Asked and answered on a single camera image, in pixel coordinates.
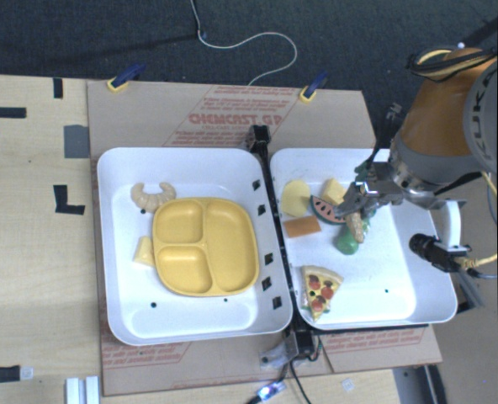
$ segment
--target toy pizza slice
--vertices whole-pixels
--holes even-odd
[[[344,278],[330,269],[309,265],[301,267],[305,280],[305,296],[313,320],[316,322],[331,307],[331,299]]]

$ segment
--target black carpet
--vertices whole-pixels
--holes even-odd
[[[207,41],[232,45],[287,35],[298,59],[255,85],[362,90],[378,124],[407,109],[421,79],[408,57],[434,45],[497,46],[498,0],[195,0]],[[0,74],[111,78],[146,64],[143,81],[246,85],[290,62],[275,36],[235,50],[201,44],[189,0],[0,0]]]

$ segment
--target black connector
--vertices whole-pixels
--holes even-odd
[[[296,332],[295,336],[300,357],[307,358],[315,353],[315,343],[310,331]]]
[[[460,270],[460,265],[454,258],[465,256],[466,251],[449,252],[440,246],[440,242],[435,237],[416,233],[410,239],[410,250],[422,259],[427,260],[435,268],[446,273],[456,273]]]
[[[253,149],[255,146],[267,146],[272,141],[272,136],[269,133],[269,127],[267,125],[254,125],[252,130],[254,135]]]

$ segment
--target toy watermelon slice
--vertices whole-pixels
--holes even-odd
[[[333,204],[326,202],[325,200],[318,198],[316,196],[310,196],[310,207],[315,212],[315,215],[325,221],[326,223],[330,223],[332,225],[339,225],[344,223],[344,218],[337,217],[335,215],[335,211],[333,210]]]

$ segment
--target blue clamp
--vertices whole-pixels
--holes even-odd
[[[299,93],[299,99],[304,104],[307,104],[313,98],[315,98],[316,89],[323,88],[326,85],[326,82],[327,82],[327,72],[322,71],[318,74],[318,76],[310,85],[301,90],[301,93]]]
[[[121,72],[117,77],[108,80],[107,87],[109,87],[109,90],[113,93],[117,93],[128,86],[128,81],[137,79],[145,69],[146,64],[135,63]]]

